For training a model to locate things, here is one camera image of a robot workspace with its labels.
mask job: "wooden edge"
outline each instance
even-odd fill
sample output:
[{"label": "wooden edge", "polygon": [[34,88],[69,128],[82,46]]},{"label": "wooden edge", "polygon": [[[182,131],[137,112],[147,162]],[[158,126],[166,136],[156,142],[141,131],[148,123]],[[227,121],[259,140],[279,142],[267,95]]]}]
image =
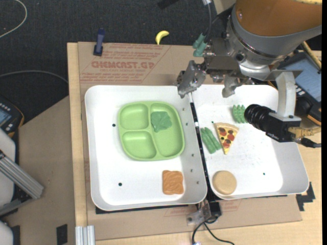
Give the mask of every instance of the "wooden edge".
[{"label": "wooden edge", "polygon": [[76,226],[87,226],[78,44],[67,43]]}]

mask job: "black fabric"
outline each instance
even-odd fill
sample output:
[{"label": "black fabric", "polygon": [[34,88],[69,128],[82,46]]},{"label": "black fabric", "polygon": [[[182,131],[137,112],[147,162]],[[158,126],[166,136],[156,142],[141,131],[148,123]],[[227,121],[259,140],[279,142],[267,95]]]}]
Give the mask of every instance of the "black fabric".
[{"label": "black fabric", "polygon": [[[0,75],[21,70],[50,71],[67,79],[68,42],[95,41],[99,28],[104,42],[192,45],[207,28],[202,0],[180,0],[165,9],[162,0],[21,0],[26,22],[0,38]],[[24,18],[23,7],[0,0],[0,35]],[[25,122],[68,95],[64,81],[41,73],[0,78],[0,94],[25,115]]]}]

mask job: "round cookie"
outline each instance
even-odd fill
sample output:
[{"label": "round cookie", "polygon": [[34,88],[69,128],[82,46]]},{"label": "round cookie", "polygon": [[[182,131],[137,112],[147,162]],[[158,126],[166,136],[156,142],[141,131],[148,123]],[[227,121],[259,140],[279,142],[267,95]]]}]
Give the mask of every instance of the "round cookie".
[{"label": "round cookie", "polygon": [[237,181],[235,176],[226,170],[220,170],[213,176],[213,187],[223,195],[230,195],[236,189]]}]

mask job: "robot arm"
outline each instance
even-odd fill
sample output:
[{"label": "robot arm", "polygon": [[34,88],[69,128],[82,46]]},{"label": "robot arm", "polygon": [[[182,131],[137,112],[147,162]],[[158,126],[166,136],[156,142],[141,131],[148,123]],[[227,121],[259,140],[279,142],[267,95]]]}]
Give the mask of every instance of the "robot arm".
[{"label": "robot arm", "polygon": [[250,78],[276,81],[277,112],[250,106],[245,118],[279,142],[294,141],[288,128],[298,127],[301,121],[294,115],[295,77],[301,70],[279,70],[278,64],[302,42],[322,33],[322,0],[237,0],[218,18],[225,23],[221,37],[207,43],[202,64],[190,61],[180,73],[179,95],[196,90],[206,75],[214,82],[224,81],[224,97]]}]

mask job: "teal pneumatic fitting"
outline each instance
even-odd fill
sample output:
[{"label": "teal pneumatic fitting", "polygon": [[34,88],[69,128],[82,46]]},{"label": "teal pneumatic fitting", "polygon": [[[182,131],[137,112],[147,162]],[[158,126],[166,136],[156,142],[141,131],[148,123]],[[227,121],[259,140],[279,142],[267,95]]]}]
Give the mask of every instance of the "teal pneumatic fitting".
[{"label": "teal pneumatic fitting", "polygon": [[205,35],[200,34],[198,39],[193,43],[193,48],[195,51],[193,52],[194,57],[202,57],[203,51],[207,45],[207,43],[204,42]]},{"label": "teal pneumatic fitting", "polygon": [[233,117],[234,120],[238,123],[238,124],[245,124],[247,123],[246,119],[244,118],[244,112],[245,112],[245,107],[244,105],[234,105],[233,106]]}]

